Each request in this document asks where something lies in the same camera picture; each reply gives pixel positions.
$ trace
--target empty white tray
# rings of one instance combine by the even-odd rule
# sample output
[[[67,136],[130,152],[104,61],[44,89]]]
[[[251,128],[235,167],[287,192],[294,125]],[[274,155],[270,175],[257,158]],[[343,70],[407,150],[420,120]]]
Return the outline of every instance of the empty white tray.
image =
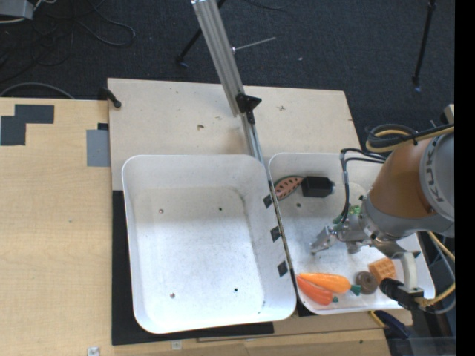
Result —
[[[269,162],[272,181],[287,176],[327,177],[335,183],[333,194],[325,198],[304,197],[301,187],[278,202],[282,225],[289,255],[295,274],[324,272],[344,275],[354,283],[359,271],[368,271],[368,263],[379,260],[384,255],[376,248],[364,246],[356,254],[349,254],[344,243],[337,241],[327,250],[312,254],[310,243],[316,240],[318,233],[340,213],[344,205],[344,184],[339,154],[276,154]],[[352,161],[347,164],[350,181],[350,203],[358,205],[358,197],[368,192],[380,164]],[[418,237],[413,234],[398,241],[408,251],[421,251]],[[400,260],[394,260],[397,279],[404,282],[404,273]],[[419,287],[425,290],[426,298],[435,296],[435,287],[428,265],[421,254],[416,258]],[[315,314],[338,314],[376,309],[400,309],[395,300],[391,300],[379,289],[374,294],[354,295],[351,291],[335,294],[337,303],[322,306],[309,299],[299,290],[300,301]]]
[[[134,315],[148,332],[283,320],[296,296],[269,182],[247,155],[122,167]]]

